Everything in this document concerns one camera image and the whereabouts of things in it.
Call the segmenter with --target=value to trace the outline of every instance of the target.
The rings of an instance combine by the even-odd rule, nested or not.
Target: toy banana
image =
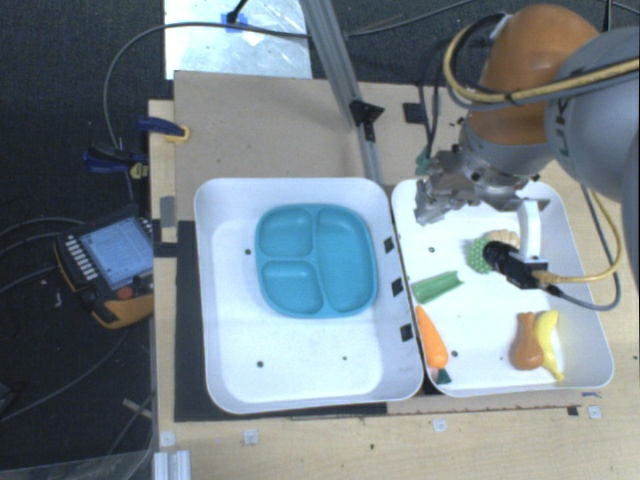
[[[550,309],[542,313],[533,326],[533,333],[538,341],[538,344],[542,348],[544,353],[544,360],[542,366],[549,370],[557,381],[564,380],[564,374],[558,370],[558,364],[556,362],[556,355],[551,346],[551,331],[558,322],[558,311]]]

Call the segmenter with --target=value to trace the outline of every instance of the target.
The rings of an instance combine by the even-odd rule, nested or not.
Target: black mat
[[[207,391],[200,308],[198,255],[193,222],[178,225],[175,421],[216,421],[266,417],[365,416],[386,414],[386,404],[358,404],[237,416],[216,406]]]

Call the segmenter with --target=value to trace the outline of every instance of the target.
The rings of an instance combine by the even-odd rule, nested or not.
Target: black clamp
[[[364,101],[353,100],[349,105],[349,109],[356,125],[364,124],[364,138],[368,142],[375,142],[376,134],[373,131],[373,123],[384,112],[384,108]]]

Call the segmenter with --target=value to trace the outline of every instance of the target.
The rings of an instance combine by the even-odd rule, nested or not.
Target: blue plate
[[[347,208],[274,208],[258,222],[255,251],[262,295],[285,315],[351,316],[376,297],[378,275],[369,229]]]

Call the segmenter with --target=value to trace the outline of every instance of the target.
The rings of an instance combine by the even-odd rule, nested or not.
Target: black connector
[[[545,270],[544,261],[524,262],[514,256],[518,250],[504,242],[493,241],[482,250],[484,260],[497,272],[504,274],[507,280],[523,290],[540,288],[539,281],[531,275],[535,270]]]

